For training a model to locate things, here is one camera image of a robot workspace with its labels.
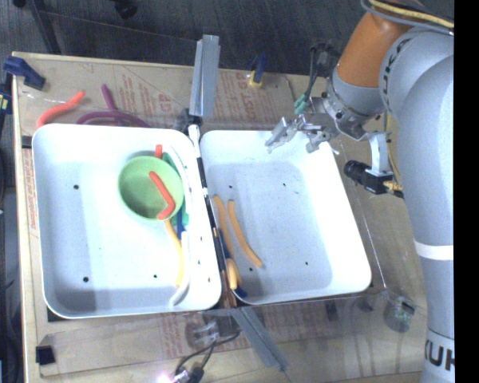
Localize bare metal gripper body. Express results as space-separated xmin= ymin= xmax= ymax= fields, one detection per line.
xmin=299 ymin=93 xmax=370 ymax=141

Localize thin black and white rod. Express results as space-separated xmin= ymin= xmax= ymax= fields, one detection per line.
xmin=187 ymin=123 xmax=233 ymax=309

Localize white plastic tray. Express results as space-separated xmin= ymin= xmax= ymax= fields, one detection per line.
xmin=31 ymin=122 xmax=223 ymax=320
xmin=199 ymin=128 xmax=373 ymax=306

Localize yellow-orange foam tube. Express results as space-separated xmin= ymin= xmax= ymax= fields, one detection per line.
xmin=227 ymin=199 xmax=263 ymax=269
xmin=212 ymin=194 xmax=241 ymax=291

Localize bent red-orange foam tube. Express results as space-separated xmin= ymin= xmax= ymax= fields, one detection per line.
xmin=148 ymin=170 xmax=178 ymax=220

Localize brown cardboard board red print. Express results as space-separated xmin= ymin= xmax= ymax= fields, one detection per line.
xmin=10 ymin=51 xmax=429 ymax=378

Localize blue foam tube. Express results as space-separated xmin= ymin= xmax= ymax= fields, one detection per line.
xmin=212 ymin=227 xmax=249 ymax=299
xmin=174 ymin=209 xmax=188 ymax=242

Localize green bowl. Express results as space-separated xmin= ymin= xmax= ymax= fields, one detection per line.
xmin=117 ymin=155 xmax=185 ymax=222

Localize yellow foam tube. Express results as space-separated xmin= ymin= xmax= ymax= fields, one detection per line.
xmin=164 ymin=218 xmax=185 ymax=288

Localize purple foam tube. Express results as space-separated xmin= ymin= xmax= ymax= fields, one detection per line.
xmin=75 ymin=84 xmax=152 ymax=128

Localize orange foam tube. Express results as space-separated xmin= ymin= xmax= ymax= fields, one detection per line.
xmin=36 ymin=90 xmax=86 ymax=128

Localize black cylinder on white bracket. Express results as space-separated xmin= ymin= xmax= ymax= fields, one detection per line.
xmin=343 ymin=131 xmax=396 ymax=195

